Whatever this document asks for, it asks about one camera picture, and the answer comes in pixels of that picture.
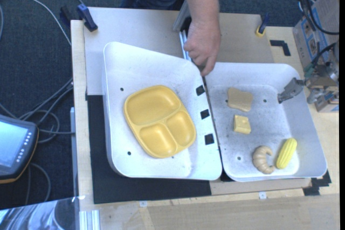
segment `finger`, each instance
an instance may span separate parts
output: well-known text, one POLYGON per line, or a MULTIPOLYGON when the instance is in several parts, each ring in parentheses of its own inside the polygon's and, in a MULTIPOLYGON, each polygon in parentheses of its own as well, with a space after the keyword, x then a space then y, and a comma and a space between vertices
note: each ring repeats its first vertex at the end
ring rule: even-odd
POLYGON ((215 67, 217 57, 211 56, 207 59, 204 69, 201 71, 201 76, 208 75, 215 67))

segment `electronic equipment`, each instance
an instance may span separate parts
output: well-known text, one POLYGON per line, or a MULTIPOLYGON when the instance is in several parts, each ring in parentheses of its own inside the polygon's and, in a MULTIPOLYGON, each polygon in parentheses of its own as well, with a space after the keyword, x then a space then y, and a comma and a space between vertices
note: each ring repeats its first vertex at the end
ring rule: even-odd
POLYGON ((38 142, 32 122, 0 115, 0 184, 16 181, 28 166, 38 142))

